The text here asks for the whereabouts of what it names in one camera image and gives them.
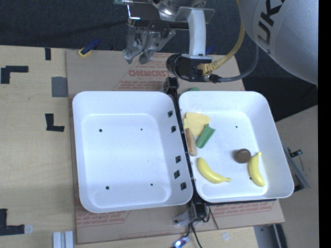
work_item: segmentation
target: white plastic bin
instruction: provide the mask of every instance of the white plastic bin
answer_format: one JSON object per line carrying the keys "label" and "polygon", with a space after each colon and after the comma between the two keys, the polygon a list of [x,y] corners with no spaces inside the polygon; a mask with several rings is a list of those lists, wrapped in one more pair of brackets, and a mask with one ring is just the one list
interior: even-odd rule
{"label": "white plastic bin", "polygon": [[[292,176],[266,99],[247,91],[188,91],[180,112],[203,113],[216,129],[197,157],[190,157],[197,193],[225,203],[288,197]],[[182,205],[193,195],[172,99],[162,92],[86,91],[73,100],[79,196],[90,212]],[[261,151],[266,185],[249,178],[235,150]],[[203,157],[231,182],[213,184],[197,169]]]}

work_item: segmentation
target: metal bracket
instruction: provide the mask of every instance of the metal bracket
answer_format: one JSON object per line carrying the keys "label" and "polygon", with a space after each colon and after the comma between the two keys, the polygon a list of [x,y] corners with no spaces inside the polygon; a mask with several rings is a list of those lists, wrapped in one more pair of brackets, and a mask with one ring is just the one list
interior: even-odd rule
{"label": "metal bracket", "polygon": [[299,168],[299,166],[296,164],[296,162],[292,159],[294,156],[297,156],[297,155],[300,156],[300,154],[302,154],[301,150],[298,150],[298,151],[292,153],[293,156],[291,156],[290,149],[283,142],[282,142],[282,146],[283,146],[283,151],[285,153],[288,164],[289,164],[290,167],[293,168],[294,174],[295,174],[296,178],[298,179],[300,185],[302,186],[302,188],[309,188],[310,183],[309,183],[306,175]]}
{"label": "metal bracket", "polygon": [[53,232],[53,248],[73,248],[73,232]]}
{"label": "metal bracket", "polygon": [[139,61],[145,64],[153,60],[155,52],[175,36],[175,30],[167,24],[150,22],[147,28],[135,29],[130,27],[127,34],[127,47],[123,50],[124,59],[130,64],[132,59],[140,55]]}
{"label": "metal bracket", "polygon": [[289,150],[290,156],[292,158],[296,157],[296,156],[299,156],[300,154],[303,154],[303,152],[301,150],[298,150],[298,151],[295,151],[295,152],[291,152],[289,148],[288,148],[288,150]]}
{"label": "metal bracket", "polygon": [[254,226],[259,247],[287,248],[286,237],[281,224]]}
{"label": "metal bracket", "polygon": [[174,216],[172,221],[174,226],[185,227],[186,225],[194,221],[196,218],[197,211],[195,210],[195,205],[192,204],[182,214]]}

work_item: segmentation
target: toy banana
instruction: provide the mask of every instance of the toy banana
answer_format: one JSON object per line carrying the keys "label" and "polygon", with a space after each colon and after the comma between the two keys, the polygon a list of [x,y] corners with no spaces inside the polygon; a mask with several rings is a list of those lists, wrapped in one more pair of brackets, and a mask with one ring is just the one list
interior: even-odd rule
{"label": "toy banana", "polygon": [[249,170],[249,175],[252,178],[253,182],[260,187],[264,187],[265,182],[259,171],[259,156],[261,154],[262,153],[259,151],[257,154],[251,157],[251,159],[249,159],[248,170]]}
{"label": "toy banana", "polygon": [[206,163],[206,161],[200,157],[198,158],[198,169],[200,171],[200,173],[210,182],[212,183],[221,183],[221,182],[230,182],[231,179],[230,178],[226,178],[220,174],[217,174],[216,172],[214,172],[213,170],[211,170],[211,168],[208,166],[208,164]]}

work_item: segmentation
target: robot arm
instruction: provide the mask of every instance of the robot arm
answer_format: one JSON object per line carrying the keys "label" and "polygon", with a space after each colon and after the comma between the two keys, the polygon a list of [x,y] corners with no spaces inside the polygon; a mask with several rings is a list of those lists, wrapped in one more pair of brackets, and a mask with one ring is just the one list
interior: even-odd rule
{"label": "robot arm", "polygon": [[131,62],[153,60],[153,54],[175,36],[189,30],[188,54],[175,54],[168,70],[184,80],[211,81],[212,71],[230,59],[241,45],[245,31],[276,63],[289,73],[318,84],[319,0],[239,0],[242,27],[234,49],[212,63],[205,55],[205,24],[215,12],[205,0],[114,0],[128,8],[130,26],[124,58]]}

